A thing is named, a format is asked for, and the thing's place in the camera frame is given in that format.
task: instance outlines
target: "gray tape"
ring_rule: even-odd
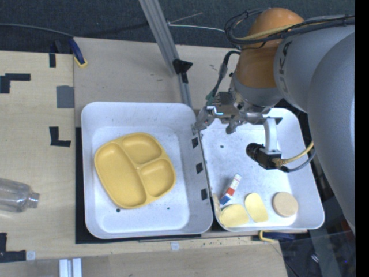
[[[57,108],[74,108],[74,87],[57,86]]]

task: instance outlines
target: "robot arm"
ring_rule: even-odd
[[[253,15],[248,35],[237,38],[234,29]],[[228,124],[227,134],[244,123],[265,124],[282,98],[307,113],[314,150],[355,233],[355,16],[303,20],[287,9],[259,9],[230,19],[225,31],[241,49],[238,64],[229,91],[211,91],[195,128],[215,118]],[[260,145],[247,153],[278,168],[280,157]]]

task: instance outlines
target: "white tray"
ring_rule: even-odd
[[[283,108],[273,108],[268,116],[282,117],[277,125],[278,149],[282,158],[291,158],[301,153],[305,148],[297,117]],[[249,193],[258,193],[268,212],[266,222],[250,221],[240,227],[227,228],[228,231],[259,231],[259,230],[305,230],[319,228],[325,219],[321,199],[315,184],[311,166],[284,173],[280,170],[265,170],[246,154],[249,143],[265,144],[265,131],[262,125],[245,124],[237,127],[235,133],[226,134],[227,125],[216,119],[208,128],[201,132],[201,143],[206,160],[206,170],[212,194],[220,198],[227,185],[236,173],[242,180],[232,200],[227,205],[239,203],[244,205],[244,198]],[[308,159],[308,156],[289,163],[294,168]],[[272,207],[272,197],[275,193],[286,191],[295,196],[299,203],[298,213],[292,217],[283,218],[277,215]]]
[[[201,234],[213,222],[201,146],[193,147],[195,114],[180,103],[94,102],[81,114],[85,222],[97,238]],[[176,184],[164,197],[140,208],[121,209],[109,198],[93,158],[104,143],[145,132],[163,146],[176,171]]]

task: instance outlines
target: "clear plastic bottle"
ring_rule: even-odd
[[[36,208],[40,194],[22,182],[0,178],[0,209],[22,212],[27,208]]]

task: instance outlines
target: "wooden table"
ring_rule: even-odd
[[[250,234],[209,231],[201,238],[178,240],[178,251],[171,251],[171,241],[75,243],[75,128],[82,108],[95,100],[180,102],[176,76],[168,74],[156,44],[75,40],[88,61],[84,69],[70,54],[56,54],[56,67],[51,68],[46,53],[0,51],[0,76],[31,74],[30,81],[11,81],[10,93],[0,94],[0,177],[24,182],[40,193],[36,209],[0,211],[7,250],[34,251],[37,260],[82,257],[86,276],[102,276],[98,268],[109,268],[111,275],[106,276],[169,276],[175,269],[176,276],[286,276],[278,242],[252,241]],[[193,107],[200,109],[227,51],[177,48],[181,59],[194,62],[187,75]],[[235,64],[231,58],[230,71]],[[74,87],[75,108],[58,108],[57,87],[64,85]],[[69,147],[50,145],[51,126],[59,127],[60,140],[71,141]],[[27,276],[29,266],[28,261],[0,264],[0,276]]]

